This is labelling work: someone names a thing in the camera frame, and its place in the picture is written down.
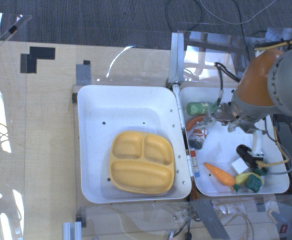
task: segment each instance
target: gray carpet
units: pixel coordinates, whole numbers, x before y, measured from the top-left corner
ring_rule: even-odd
[[[231,0],[203,0],[215,14],[231,22],[239,14]],[[235,0],[243,21],[273,0]],[[29,42],[81,44],[99,46],[143,45],[169,49],[170,29],[165,19],[167,0],[0,0],[0,12],[32,15],[27,23]],[[173,30],[185,30],[196,22],[201,10],[192,0],[172,0],[168,8]],[[201,23],[223,24],[204,9]],[[244,24],[251,36],[267,27],[292,28],[292,0],[278,0],[251,22]],[[214,25],[205,30],[220,32]],[[240,26],[225,25],[222,31],[241,35]],[[198,25],[194,30],[202,31]]]

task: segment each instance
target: yellow divided plate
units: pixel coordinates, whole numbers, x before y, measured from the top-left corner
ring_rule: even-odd
[[[113,140],[109,174],[120,190],[158,195],[168,191],[175,177],[170,142],[155,134],[124,131]]]

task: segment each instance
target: white plastic tray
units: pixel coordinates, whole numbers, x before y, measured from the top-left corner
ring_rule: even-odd
[[[176,98],[163,87],[88,85],[78,93],[81,188],[97,204],[174,200],[186,197],[191,180]],[[175,156],[175,180],[161,195],[117,189],[109,179],[113,139],[123,131],[142,131],[165,137]]]
[[[224,89],[224,96],[222,102],[231,101],[231,88]],[[210,87],[186,87],[180,92],[181,105],[185,122],[191,116],[187,114],[186,106],[189,102],[215,102],[219,95],[219,88]],[[270,118],[267,120],[268,130],[273,136],[273,128]],[[264,129],[264,121],[261,120],[255,124],[257,128]],[[231,175],[236,175],[236,171],[232,168],[231,163],[239,158],[236,148],[240,144],[252,147],[253,135],[244,133],[239,127],[234,132],[228,132],[227,126],[222,126],[220,122],[210,128],[207,128],[208,136],[203,144],[202,149],[196,151],[198,167],[200,176],[195,178],[197,188],[205,195],[210,197],[221,196],[239,196],[239,195],[256,195],[248,189],[242,188],[238,193],[231,190],[228,186],[224,186],[218,180],[209,176],[209,171],[204,166],[204,163],[211,163]],[[265,161],[267,163],[282,161],[282,155],[277,146],[267,137],[263,136],[262,152],[265,154]],[[273,172],[283,172],[286,170],[283,164],[273,166],[270,168]],[[267,175],[264,178],[265,184],[257,193],[262,194],[278,194],[284,193],[289,188],[289,177],[287,174],[283,175]]]

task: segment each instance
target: cable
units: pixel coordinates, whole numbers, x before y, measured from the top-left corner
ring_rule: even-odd
[[[266,119],[265,119],[265,129],[267,130],[267,123],[266,123]],[[281,164],[287,164],[288,162],[290,162],[290,169],[286,170],[286,171],[281,171],[281,172],[271,172],[271,171],[267,171],[268,174],[270,175],[282,175],[282,174],[288,174],[292,171],[292,159],[289,156],[289,152],[279,143],[278,140],[278,134],[277,134],[277,130],[274,127],[274,139],[270,137],[269,133],[267,133],[268,137],[274,141],[278,147],[278,149],[280,150],[282,156],[285,158],[285,160],[283,161],[279,161],[279,162],[272,162],[272,163],[265,163],[263,161],[256,161],[257,165],[259,168],[268,168],[268,167],[272,167],[272,166],[277,166],[277,165],[281,165]]]
[[[262,10],[260,10],[259,12],[257,12],[253,17],[251,17],[249,20],[246,20],[244,22],[240,22],[240,23],[233,23],[233,22],[229,22],[229,21],[226,21],[218,16],[216,16],[215,14],[213,14],[211,11],[209,11],[205,6],[204,4],[202,3],[202,0],[200,0],[200,3],[202,5],[202,7],[208,12],[210,13],[213,17],[219,19],[220,21],[224,22],[224,23],[227,23],[227,24],[230,24],[230,25],[242,25],[242,24],[245,24],[245,23],[248,23],[250,21],[252,21],[257,15],[259,15],[260,13],[262,13],[264,10],[266,10],[267,8],[269,8],[270,6],[272,6],[277,0],[273,0],[268,6],[266,6],[265,8],[263,8]]]
[[[184,68],[184,71],[190,74],[191,76],[195,77],[197,80],[200,80],[199,76],[192,73],[189,69]]]
[[[191,223],[191,220],[189,220],[189,223],[188,223],[188,232],[185,233],[185,240],[191,240],[192,238],[192,235],[190,233],[190,223]]]
[[[234,74],[232,74],[229,70],[227,70],[225,65],[223,65],[220,62],[215,62],[215,67],[216,67],[216,65],[220,66],[220,69],[223,71],[223,73],[225,73],[232,80],[234,80],[236,82],[240,82],[241,79],[239,77],[235,76]]]
[[[285,150],[285,153],[283,153],[283,154],[285,154],[287,157],[289,157],[288,156],[288,152],[287,152],[287,150],[280,144],[280,143],[278,143],[280,146],[281,146],[281,148],[282,149],[284,149]],[[282,174],[288,174],[288,173],[291,173],[292,172],[292,159],[289,157],[289,161],[290,161],[290,169],[289,170],[286,170],[286,171],[281,171],[281,172],[271,172],[271,171],[267,171],[267,174],[270,174],[270,175],[282,175]]]
[[[187,220],[187,221],[182,225],[182,227],[181,227],[176,233],[174,233],[173,238],[176,237],[177,235],[179,235],[180,232],[185,228],[185,226],[186,226],[188,223],[190,223],[190,221],[191,221],[191,218],[190,218],[189,220]]]
[[[218,65],[217,62],[214,64],[214,66],[218,70],[219,79],[220,79],[220,91],[219,91],[219,97],[217,99],[217,106],[219,106],[220,105],[220,102],[222,100],[222,95],[223,95],[223,91],[224,91],[224,81],[223,81],[223,78],[222,78],[222,70],[221,70],[221,67]]]
[[[189,28],[187,31],[190,31],[192,29],[194,29],[198,24],[199,22],[201,22],[202,20],[202,17],[203,17],[203,13],[202,13],[202,8],[200,6],[200,4],[198,3],[197,0],[192,0],[196,3],[196,5],[200,8],[200,17],[199,19],[197,20],[198,23],[196,23],[194,26],[192,26],[191,28]],[[169,26],[169,29],[171,32],[173,32],[173,29],[172,29],[172,26],[171,26],[171,23],[170,23],[170,18],[169,18],[169,14],[168,14],[168,6],[169,6],[169,3],[171,2],[171,0],[168,0],[165,4],[165,18],[166,18],[166,21],[168,23],[168,26]]]
[[[234,4],[236,5],[237,10],[238,10],[238,13],[239,13],[239,20],[240,20],[240,22],[242,22],[241,12],[240,12],[240,8],[239,8],[238,3],[235,0],[231,0],[231,1],[234,2]],[[250,62],[251,61],[251,58],[250,58],[250,54],[249,54],[249,48],[248,48],[248,45],[246,43],[245,32],[244,32],[244,29],[243,29],[242,24],[240,24],[240,29],[241,29],[241,33],[242,33],[242,38],[243,38],[243,41],[244,41],[244,45],[245,45],[245,48],[246,48],[246,52],[247,52],[247,56],[248,56],[248,61]]]
[[[277,140],[275,140],[274,138],[272,138],[270,135],[269,135],[269,131],[268,131],[268,127],[267,127],[267,118],[265,117],[265,130],[266,130],[266,133],[267,133],[267,136],[269,139],[271,139],[274,143],[277,143]]]
[[[263,44],[256,44],[254,47],[255,51],[265,51],[283,46],[292,46],[292,40],[282,40]]]
[[[238,212],[240,212],[241,214],[235,214],[230,220],[228,220],[223,226],[225,227],[227,224],[229,224],[231,221],[233,221],[236,217],[241,216],[244,220],[245,220],[245,224],[246,224],[246,239],[249,238],[249,226],[251,227],[251,238],[252,240],[255,239],[255,230],[254,227],[251,223],[251,220],[248,218],[247,214],[244,214],[241,210],[239,210],[238,208],[235,208]]]

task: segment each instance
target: white cable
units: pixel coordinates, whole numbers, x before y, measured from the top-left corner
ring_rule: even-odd
[[[251,19],[247,20],[247,21],[244,21],[244,22],[240,22],[240,23],[233,23],[233,22],[229,22],[229,21],[226,21],[222,18],[219,18],[218,16],[216,16],[215,14],[213,14],[211,11],[209,11],[205,6],[204,4],[202,3],[202,0],[200,0],[200,3],[202,5],[202,7],[208,12],[210,13],[213,17],[216,17],[217,19],[221,20],[222,22],[224,23],[227,23],[227,24],[230,24],[230,25],[242,25],[242,24],[245,24],[245,23],[248,23],[250,21],[252,21],[258,14],[262,13],[265,9],[269,8],[270,6],[272,6],[277,0],[273,0],[271,4],[269,4],[268,6],[266,6],[265,8],[263,8],[261,11],[257,12]]]

